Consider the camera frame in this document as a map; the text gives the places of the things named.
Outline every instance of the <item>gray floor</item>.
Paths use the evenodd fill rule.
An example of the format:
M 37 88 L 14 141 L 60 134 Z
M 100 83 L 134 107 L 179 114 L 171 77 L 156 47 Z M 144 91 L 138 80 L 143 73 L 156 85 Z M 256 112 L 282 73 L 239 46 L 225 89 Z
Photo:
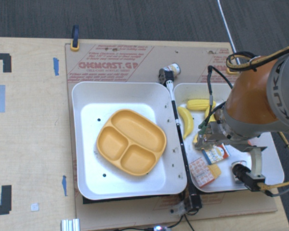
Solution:
M 70 38 L 75 24 L 81 39 L 230 42 L 268 55 L 289 45 L 289 0 L 0 0 L 0 37 Z M 273 138 L 289 180 L 289 153 Z

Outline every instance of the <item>black corner marker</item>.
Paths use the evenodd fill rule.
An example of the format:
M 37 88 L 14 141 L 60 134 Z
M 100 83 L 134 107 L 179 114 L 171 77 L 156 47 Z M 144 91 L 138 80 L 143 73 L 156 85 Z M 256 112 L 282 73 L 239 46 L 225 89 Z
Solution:
M 12 186 L 1 187 L 0 215 L 9 214 L 12 210 Z
M 3 72 L 12 72 L 11 55 L 9 53 L 0 53 L 0 60 L 3 60 Z

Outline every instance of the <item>yellow cable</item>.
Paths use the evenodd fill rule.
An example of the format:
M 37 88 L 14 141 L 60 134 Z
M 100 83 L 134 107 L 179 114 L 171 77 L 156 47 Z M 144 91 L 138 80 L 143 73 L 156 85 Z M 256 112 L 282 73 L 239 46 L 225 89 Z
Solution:
M 289 149 L 289 142 L 288 142 L 287 138 L 285 137 L 284 133 L 278 132 L 278 134 L 280 135 L 280 137 L 282 138 L 282 140 L 286 144 L 287 148 Z M 280 183 L 280 184 L 275 184 L 275 185 L 267 185 L 263 182 L 258 183 L 258 186 L 260 187 L 260 191 L 270 190 L 272 188 L 284 187 L 284 186 L 288 186 L 288 185 L 289 185 L 289 181 L 286 181 L 286 182 Z
M 258 59 L 258 60 L 253 60 L 253 61 L 248 62 L 248 63 L 245 63 L 245 64 L 232 64 L 231 61 L 232 61 L 233 59 L 239 58 L 239 57 L 240 57 L 240 58 L 243 58 L 243 59 L 251 60 L 250 57 L 242 56 L 242 55 L 240 55 L 240 54 L 235 54 L 235 53 L 234 53 L 234 54 L 230 57 L 230 59 L 227 59 L 227 60 L 226 60 L 226 65 L 227 65 L 227 67 L 236 68 L 236 69 L 245 68 L 245 67 L 251 67 L 251 66 L 254 66 L 254 65 L 256 65 L 256 64 L 262 63 L 262 62 L 266 61 L 267 59 L 270 59 L 270 58 L 272 58 L 272 57 L 274 57 L 274 56 L 276 56 L 276 55 L 278 55 L 278 54 L 280 54 L 280 53 L 282 53 L 282 52 L 285 52 L 285 51 L 287 51 L 287 50 L 289 50 L 289 46 L 287 46 L 287 47 L 285 47 L 285 48 L 283 48 L 283 49 L 281 49 L 281 50 L 279 50 L 279 51 L 276 51 L 275 53 L 273 53 L 273 54 L 271 54 L 271 55 L 269 55 L 269 56 L 262 57 L 262 58 L 260 58 L 260 59 Z

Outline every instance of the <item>wooden table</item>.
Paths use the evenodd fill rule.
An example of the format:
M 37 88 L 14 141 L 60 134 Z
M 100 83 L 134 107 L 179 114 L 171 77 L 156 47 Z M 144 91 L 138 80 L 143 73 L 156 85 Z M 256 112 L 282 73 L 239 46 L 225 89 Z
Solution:
M 219 46 L 221 43 L 89 40 L 81 42 L 159 46 Z M 63 219 L 76 218 L 70 119 L 65 68 L 65 44 L 70 39 L 0 38 L 0 53 L 12 56 L 12 72 L 4 73 L 5 111 L 0 112 L 1 186 L 12 186 L 12 210 L 0 215 L 0 230 L 60 230 Z M 53 58 L 59 60 L 54 74 Z M 288 231 L 281 200 L 278 211 L 226 218 L 194 220 L 195 230 Z M 39 204 L 39 211 L 31 205 Z M 189 231 L 183 221 L 174 231 Z

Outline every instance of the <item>yellow divided plate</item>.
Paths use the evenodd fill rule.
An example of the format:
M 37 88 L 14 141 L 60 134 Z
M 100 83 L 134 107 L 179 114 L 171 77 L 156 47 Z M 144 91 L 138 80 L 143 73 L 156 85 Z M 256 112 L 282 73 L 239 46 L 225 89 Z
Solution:
M 164 131 L 141 114 L 121 109 L 102 127 L 97 149 L 113 165 L 141 176 L 158 162 L 166 147 Z

